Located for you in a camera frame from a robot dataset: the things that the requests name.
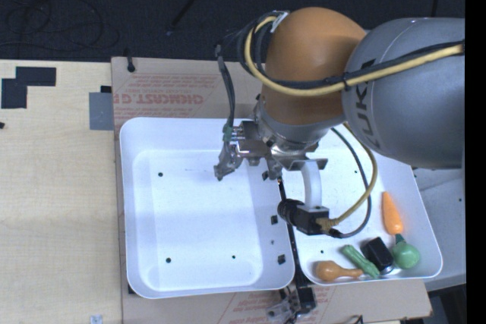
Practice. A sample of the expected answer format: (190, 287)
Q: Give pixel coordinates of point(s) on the white plastic tray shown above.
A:
(197, 216)
(341, 186)

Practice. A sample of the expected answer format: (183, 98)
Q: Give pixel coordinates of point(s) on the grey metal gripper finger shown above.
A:
(220, 170)
(235, 159)

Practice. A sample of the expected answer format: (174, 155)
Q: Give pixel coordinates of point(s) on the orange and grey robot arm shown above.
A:
(315, 57)

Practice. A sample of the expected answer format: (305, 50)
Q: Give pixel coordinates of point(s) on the orange toy gourd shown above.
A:
(329, 271)

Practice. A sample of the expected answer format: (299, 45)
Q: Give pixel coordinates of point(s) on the black cylinder on white bracket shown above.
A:
(312, 218)

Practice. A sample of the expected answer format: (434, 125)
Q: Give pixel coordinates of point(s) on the small black bottle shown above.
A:
(377, 253)

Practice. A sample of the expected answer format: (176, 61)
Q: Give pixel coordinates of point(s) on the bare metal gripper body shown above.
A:
(253, 142)

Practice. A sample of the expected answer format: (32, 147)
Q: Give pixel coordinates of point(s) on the green toy bean pod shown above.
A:
(360, 262)

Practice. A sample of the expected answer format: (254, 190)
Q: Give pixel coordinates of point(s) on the brown cardboard board red print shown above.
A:
(171, 96)

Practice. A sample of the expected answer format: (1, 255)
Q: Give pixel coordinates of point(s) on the orange toy carrot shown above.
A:
(392, 216)

